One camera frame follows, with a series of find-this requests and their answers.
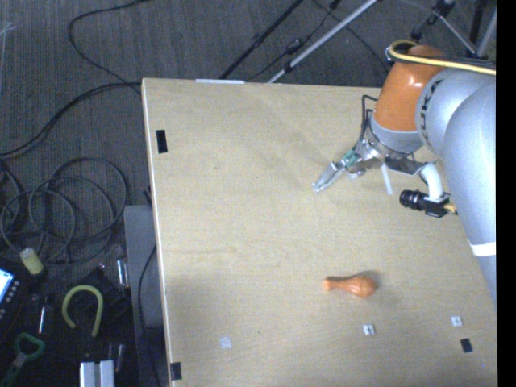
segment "table top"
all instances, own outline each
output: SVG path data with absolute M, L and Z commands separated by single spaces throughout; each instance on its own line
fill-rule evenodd
M 143 82 L 170 385 L 497 385 L 458 217 L 402 207 L 425 185 L 392 171 L 311 188 L 380 90 L 225 83 Z M 357 273 L 371 297 L 323 289 Z

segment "orange toy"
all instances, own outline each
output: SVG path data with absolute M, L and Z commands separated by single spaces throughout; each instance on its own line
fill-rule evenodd
M 377 285 L 375 282 L 364 275 L 354 277 L 328 277 L 324 280 L 323 287 L 326 291 L 331 289 L 345 289 L 357 297 L 366 298 L 374 294 Z

